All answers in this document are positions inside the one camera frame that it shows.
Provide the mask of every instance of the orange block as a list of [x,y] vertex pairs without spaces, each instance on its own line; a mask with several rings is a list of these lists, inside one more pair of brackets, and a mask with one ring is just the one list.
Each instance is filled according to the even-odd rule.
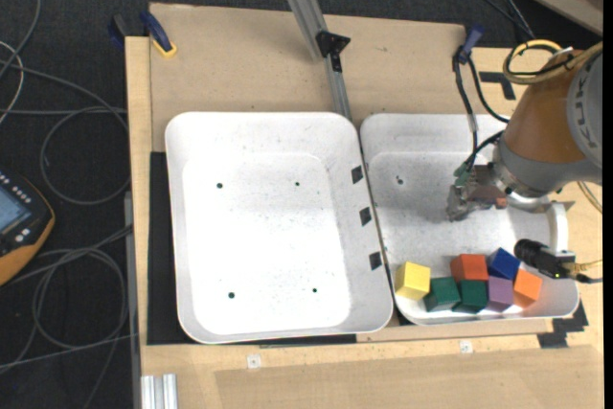
[[513,303],[520,307],[527,307],[536,300],[540,294],[543,280],[524,269],[518,269],[513,282]]
[[459,283],[461,280],[486,282],[489,279],[488,264],[484,254],[461,254],[451,263],[451,276]]

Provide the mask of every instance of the empty white tray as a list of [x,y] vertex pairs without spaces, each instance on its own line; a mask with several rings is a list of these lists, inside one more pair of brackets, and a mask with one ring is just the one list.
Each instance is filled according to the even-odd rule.
[[[490,116],[479,116],[480,141],[504,128]],[[453,171],[467,158],[472,138],[465,115],[378,114],[360,128],[364,160],[371,184],[385,254],[392,278],[411,261],[431,268],[433,278],[450,276],[449,262],[461,253],[489,255],[498,247],[513,252],[519,239],[550,243],[545,214],[514,207],[481,210],[463,221],[446,217],[446,199]],[[478,163],[491,158],[484,148]],[[542,203],[548,203],[545,197]],[[482,310],[466,314],[428,312],[423,300],[395,295],[398,310],[415,324],[495,320],[522,317],[564,317],[579,304],[573,280],[543,278],[540,296],[529,307],[512,306],[503,313]]]
[[357,131],[333,113],[166,129],[179,321],[201,343],[378,330],[393,308]]

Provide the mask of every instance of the handheld device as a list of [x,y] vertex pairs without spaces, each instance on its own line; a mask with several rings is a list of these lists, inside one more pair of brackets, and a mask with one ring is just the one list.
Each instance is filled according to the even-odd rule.
[[51,206],[30,181],[0,165],[0,285],[34,257],[55,222]]

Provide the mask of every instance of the cube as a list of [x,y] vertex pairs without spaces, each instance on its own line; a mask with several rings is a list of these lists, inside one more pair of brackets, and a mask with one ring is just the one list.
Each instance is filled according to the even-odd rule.
[[490,276],[488,280],[488,310],[503,312],[513,305],[513,281]]
[[460,302],[460,292],[451,276],[430,280],[430,293],[423,297],[428,312],[450,310]]
[[513,302],[528,307],[538,300],[543,280],[525,269],[518,269],[513,282]]
[[454,306],[454,312],[477,313],[483,310],[488,304],[487,283],[478,280],[461,280],[458,289],[460,290],[459,304]]
[[430,291],[430,268],[407,261],[396,272],[397,295],[420,300]]
[[483,254],[461,254],[450,266],[451,276],[457,283],[461,280],[486,282],[489,278],[486,256]]
[[502,247],[488,256],[488,273],[490,276],[514,280],[519,269],[520,260]]

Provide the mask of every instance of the black clamp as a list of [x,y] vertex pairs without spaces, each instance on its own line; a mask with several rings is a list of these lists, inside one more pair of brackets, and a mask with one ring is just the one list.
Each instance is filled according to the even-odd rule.
[[351,39],[340,34],[329,33],[328,31],[320,31],[315,36],[315,39],[317,40],[317,46],[319,46],[322,57],[329,56],[332,62],[332,70],[334,72],[343,72],[340,54]]

